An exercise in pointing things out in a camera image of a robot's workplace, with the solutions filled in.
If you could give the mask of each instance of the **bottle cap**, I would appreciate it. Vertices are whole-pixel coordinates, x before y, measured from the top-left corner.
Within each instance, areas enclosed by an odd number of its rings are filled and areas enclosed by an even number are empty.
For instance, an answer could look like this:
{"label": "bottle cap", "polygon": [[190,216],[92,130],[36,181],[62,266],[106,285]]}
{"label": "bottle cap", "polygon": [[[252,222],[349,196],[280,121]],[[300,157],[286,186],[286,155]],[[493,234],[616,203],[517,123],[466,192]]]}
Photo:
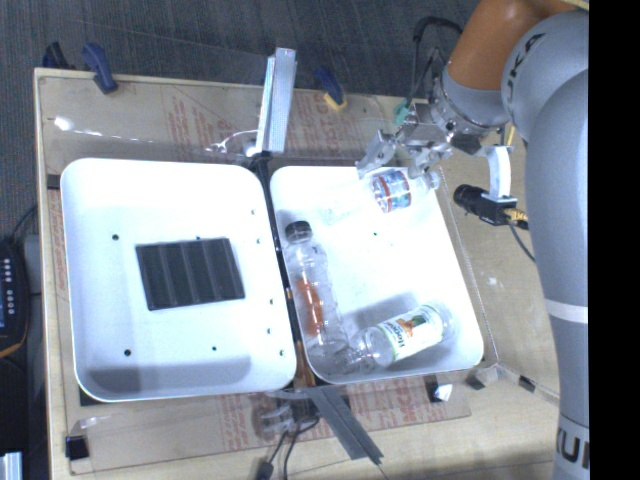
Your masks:
{"label": "bottle cap", "polygon": [[311,236],[311,233],[311,224],[306,220],[291,222],[286,228],[284,228],[284,234],[289,241],[308,238]]}

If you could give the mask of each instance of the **white plastic tray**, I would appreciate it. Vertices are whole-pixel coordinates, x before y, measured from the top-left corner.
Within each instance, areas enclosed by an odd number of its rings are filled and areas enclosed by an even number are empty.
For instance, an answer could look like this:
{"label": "white plastic tray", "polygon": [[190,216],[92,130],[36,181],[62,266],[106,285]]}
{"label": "white plastic tray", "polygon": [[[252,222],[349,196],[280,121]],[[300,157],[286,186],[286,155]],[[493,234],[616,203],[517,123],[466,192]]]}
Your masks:
{"label": "white plastic tray", "polygon": [[[296,368],[264,192],[232,165],[81,159],[61,178],[75,372],[100,401],[277,390]],[[135,246],[229,238],[246,297],[150,311]]]}
{"label": "white plastic tray", "polygon": [[[355,167],[287,166],[271,179],[271,198],[283,246],[284,228],[310,223],[329,257],[338,307],[348,334],[429,301],[445,303],[458,332],[445,343],[363,377],[379,380],[466,370],[482,359],[478,321],[435,192],[384,214],[364,192]],[[322,378],[322,371],[310,366]]]}

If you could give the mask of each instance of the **black connector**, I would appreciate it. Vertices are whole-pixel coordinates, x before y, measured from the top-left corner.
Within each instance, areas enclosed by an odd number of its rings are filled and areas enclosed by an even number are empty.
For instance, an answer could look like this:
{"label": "black connector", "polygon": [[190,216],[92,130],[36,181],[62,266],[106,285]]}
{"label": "black connector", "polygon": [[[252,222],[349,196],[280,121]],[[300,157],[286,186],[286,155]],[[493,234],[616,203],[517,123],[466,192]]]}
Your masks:
{"label": "black connector", "polygon": [[516,199],[508,198],[504,201],[494,201],[484,196],[486,190],[471,185],[460,185],[453,194],[454,202],[469,213],[477,215],[480,220],[493,226],[509,224],[505,213],[508,208],[516,207]]}
{"label": "black connector", "polygon": [[89,457],[89,447],[85,436],[67,436],[65,438],[64,456],[71,461]]}
{"label": "black connector", "polygon": [[256,480],[269,480],[273,475],[273,464],[263,461],[260,463],[258,473],[256,474]]}

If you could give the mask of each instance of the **small bottle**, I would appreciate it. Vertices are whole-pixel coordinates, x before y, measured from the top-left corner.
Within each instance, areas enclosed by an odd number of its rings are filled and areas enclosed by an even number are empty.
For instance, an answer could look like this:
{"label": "small bottle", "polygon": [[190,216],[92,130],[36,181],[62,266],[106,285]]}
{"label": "small bottle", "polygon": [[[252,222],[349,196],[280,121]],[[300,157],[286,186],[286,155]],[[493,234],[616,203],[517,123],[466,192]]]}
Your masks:
{"label": "small bottle", "polygon": [[284,249],[285,264],[307,355],[334,357],[347,346],[348,336],[334,297],[327,254],[313,239],[307,221],[290,223],[285,236],[289,242]]}
{"label": "small bottle", "polygon": [[336,354],[336,371],[349,374],[388,368],[454,334],[453,317],[444,305],[423,304],[354,334],[349,346]]}
{"label": "small bottle", "polygon": [[411,179],[406,168],[386,169],[336,190],[334,197],[320,207],[320,215],[325,224],[332,225],[356,214],[363,216],[379,210],[389,213],[411,206],[414,200],[439,186],[440,178],[433,171]]}
{"label": "small bottle", "polygon": [[416,197],[422,197],[439,186],[440,178],[433,171],[411,179],[405,169],[393,169],[371,178],[373,197],[384,213],[407,208]]}

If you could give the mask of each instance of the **electronic device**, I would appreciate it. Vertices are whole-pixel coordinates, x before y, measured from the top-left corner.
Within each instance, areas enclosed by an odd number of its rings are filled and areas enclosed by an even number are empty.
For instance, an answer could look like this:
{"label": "electronic device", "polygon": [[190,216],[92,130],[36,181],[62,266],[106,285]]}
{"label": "electronic device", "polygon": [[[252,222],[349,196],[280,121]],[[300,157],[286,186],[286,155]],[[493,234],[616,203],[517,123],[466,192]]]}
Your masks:
{"label": "electronic device", "polygon": [[27,335],[29,290],[24,262],[9,240],[0,242],[0,357],[20,348]]}

